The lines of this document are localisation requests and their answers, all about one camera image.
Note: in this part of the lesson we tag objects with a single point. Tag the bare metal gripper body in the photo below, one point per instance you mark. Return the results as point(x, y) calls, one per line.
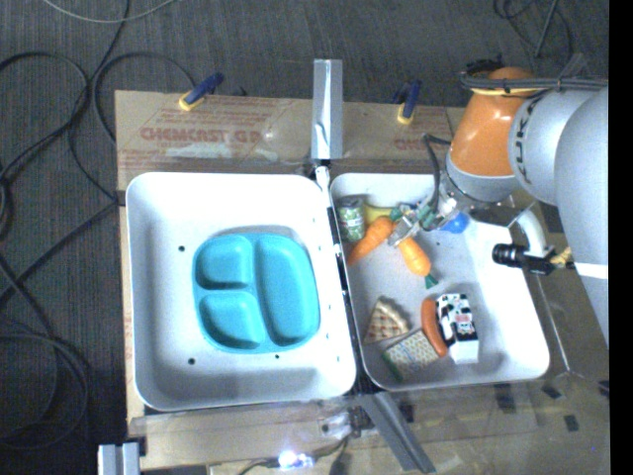
point(447, 205)

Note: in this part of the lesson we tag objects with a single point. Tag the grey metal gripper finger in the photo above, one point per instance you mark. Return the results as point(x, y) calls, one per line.
point(395, 237)
point(410, 226)

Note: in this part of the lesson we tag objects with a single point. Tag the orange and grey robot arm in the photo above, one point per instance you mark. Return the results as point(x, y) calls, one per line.
point(559, 146)

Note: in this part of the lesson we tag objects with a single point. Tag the blue ball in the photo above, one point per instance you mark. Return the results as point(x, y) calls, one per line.
point(457, 224)

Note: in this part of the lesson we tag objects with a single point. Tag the orange carrot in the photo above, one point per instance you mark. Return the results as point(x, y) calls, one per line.
point(368, 243)
point(415, 257)

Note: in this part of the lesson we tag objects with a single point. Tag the green can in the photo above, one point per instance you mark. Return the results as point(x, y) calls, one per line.
point(351, 218)

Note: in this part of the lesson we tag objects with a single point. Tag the tan pizza slice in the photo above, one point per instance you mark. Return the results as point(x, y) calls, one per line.
point(385, 322)

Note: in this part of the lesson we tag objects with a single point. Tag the orange sausage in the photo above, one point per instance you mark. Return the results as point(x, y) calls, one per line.
point(431, 329)

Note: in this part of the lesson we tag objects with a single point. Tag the black and white milk carton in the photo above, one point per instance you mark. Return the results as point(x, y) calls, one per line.
point(460, 327)

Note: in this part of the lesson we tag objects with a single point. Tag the green patterned packet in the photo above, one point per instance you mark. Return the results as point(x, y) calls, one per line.
point(410, 354)

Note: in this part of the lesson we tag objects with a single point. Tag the white plastic tray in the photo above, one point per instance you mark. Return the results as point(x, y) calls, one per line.
point(163, 275)
point(484, 324)

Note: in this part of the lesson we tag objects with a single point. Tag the blue divided plate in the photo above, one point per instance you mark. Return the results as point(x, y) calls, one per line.
point(284, 290)

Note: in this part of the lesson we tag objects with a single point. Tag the brown cardboard board red print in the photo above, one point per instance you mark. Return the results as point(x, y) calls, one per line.
point(217, 131)

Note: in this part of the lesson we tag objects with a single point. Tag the black cylinder on white bracket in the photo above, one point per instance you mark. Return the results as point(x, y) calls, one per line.
point(531, 245)

